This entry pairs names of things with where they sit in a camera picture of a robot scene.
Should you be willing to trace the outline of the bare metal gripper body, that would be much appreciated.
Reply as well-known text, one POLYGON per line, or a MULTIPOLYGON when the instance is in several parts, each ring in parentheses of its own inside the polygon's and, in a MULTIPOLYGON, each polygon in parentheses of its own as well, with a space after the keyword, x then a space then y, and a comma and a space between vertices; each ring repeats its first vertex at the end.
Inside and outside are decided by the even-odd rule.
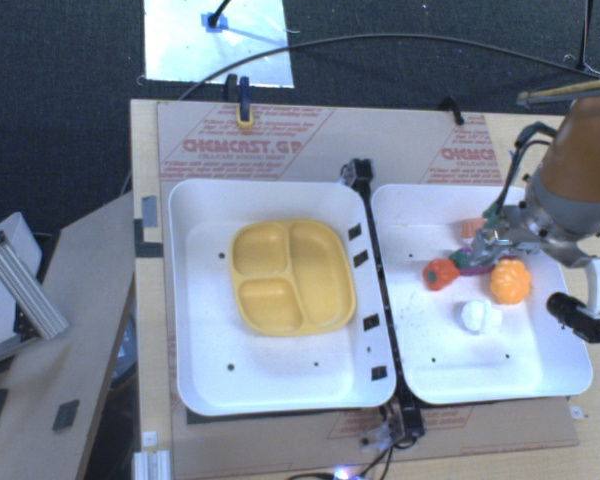
POLYGON ((567 268, 584 268, 596 259, 578 245, 581 236, 558 224, 531 203, 505 205, 499 214, 499 241, 516 252, 543 252, 567 268))

